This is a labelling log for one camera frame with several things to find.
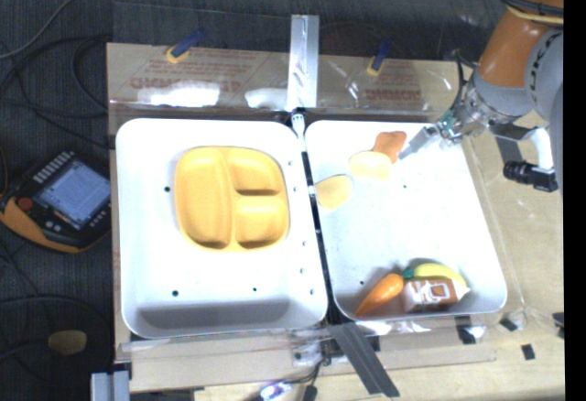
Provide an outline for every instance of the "device screen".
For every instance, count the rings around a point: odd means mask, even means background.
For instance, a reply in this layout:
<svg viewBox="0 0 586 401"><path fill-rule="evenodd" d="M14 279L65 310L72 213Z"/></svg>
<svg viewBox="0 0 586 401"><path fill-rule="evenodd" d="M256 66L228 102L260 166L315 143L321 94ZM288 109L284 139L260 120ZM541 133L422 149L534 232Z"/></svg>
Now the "device screen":
<svg viewBox="0 0 586 401"><path fill-rule="evenodd" d="M77 230L109 199L108 179L80 160L73 160L65 172L33 197L40 205L58 211Z"/></svg>

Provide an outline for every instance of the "toy carrot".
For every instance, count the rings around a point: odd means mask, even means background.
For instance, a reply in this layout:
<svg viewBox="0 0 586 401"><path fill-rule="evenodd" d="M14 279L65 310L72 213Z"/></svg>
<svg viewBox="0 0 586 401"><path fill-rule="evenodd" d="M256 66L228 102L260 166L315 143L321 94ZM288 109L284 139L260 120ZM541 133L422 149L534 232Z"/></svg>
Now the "toy carrot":
<svg viewBox="0 0 586 401"><path fill-rule="evenodd" d="M391 298L399 295L403 290L404 282L403 277L399 274L389 274L383 277L359 305L356 316L362 316L364 313L377 309Z"/></svg>

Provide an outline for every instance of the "blue and yellow clamp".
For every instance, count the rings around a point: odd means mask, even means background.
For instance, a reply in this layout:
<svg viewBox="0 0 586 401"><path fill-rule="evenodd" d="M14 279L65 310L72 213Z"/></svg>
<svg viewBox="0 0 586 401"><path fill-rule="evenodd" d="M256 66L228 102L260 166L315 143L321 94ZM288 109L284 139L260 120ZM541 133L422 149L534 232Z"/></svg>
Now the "blue and yellow clamp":
<svg viewBox="0 0 586 401"><path fill-rule="evenodd" d="M182 39L177 45L167 50L167 60L172 64L177 64L184 60L190 54L190 48L196 46L205 38L205 28L199 27L188 37Z"/></svg>
<svg viewBox="0 0 586 401"><path fill-rule="evenodd" d="M388 54L390 49L391 40L387 38L381 43L381 46L378 48L376 54L368 61L368 66L366 66L366 72L368 73L368 75L376 77L378 74L381 73L381 69L383 68L383 62L385 61L386 55Z"/></svg>

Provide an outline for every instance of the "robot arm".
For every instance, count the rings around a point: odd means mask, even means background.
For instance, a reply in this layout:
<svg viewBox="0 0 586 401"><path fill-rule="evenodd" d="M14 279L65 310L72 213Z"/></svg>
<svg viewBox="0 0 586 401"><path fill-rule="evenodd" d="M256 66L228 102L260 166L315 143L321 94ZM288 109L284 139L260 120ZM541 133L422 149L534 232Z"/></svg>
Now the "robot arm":
<svg viewBox="0 0 586 401"><path fill-rule="evenodd" d="M563 195L563 0L503 1L507 10L471 78L436 128L415 140L424 144L439 134L455 143L484 130L497 137L499 147L530 138L541 150L539 165L507 161L503 155L505 176L540 190L559 186ZM548 122L549 146L543 143L545 129L514 125L532 110ZM411 152L418 149L413 142L410 147Z"/></svg>

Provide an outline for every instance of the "yellow divided plate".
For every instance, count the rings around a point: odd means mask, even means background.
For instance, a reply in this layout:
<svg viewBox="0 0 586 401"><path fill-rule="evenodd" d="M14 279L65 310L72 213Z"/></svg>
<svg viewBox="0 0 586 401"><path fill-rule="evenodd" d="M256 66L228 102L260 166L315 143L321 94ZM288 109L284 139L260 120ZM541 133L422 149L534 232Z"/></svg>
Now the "yellow divided plate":
<svg viewBox="0 0 586 401"><path fill-rule="evenodd" d="M278 244L289 227L281 168L252 148L205 146L183 154L175 170L175 210L185 236L224 252Z"/></svg>

